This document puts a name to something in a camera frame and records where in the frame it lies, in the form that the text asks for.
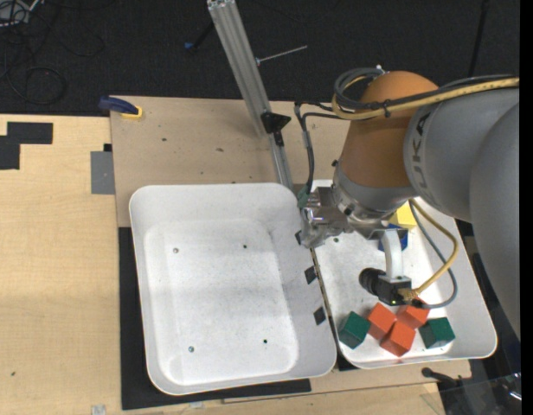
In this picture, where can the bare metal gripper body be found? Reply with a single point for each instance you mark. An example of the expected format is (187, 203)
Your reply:
(329, 216)

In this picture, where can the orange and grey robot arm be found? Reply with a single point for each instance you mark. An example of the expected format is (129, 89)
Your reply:
(457, 154)

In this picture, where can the white plastic tray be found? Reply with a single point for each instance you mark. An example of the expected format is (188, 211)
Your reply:
(348, 270)
(214, 292)

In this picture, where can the yellow cube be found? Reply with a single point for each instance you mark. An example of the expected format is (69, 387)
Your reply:
(404, 219)

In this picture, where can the blue cube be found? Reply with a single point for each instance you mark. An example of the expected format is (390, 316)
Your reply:
(404, 239)

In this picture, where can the green cube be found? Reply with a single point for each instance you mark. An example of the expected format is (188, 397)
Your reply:
(354, 329)
(437, 332)

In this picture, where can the orange cube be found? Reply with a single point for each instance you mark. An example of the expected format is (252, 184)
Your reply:
(415, 315)
(381, 319)
(398, 339)

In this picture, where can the pale wood board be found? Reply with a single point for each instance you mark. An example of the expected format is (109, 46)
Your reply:
(184, 145)

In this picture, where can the black cylinder on white bracket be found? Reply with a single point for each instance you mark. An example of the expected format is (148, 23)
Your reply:
(394, 257)

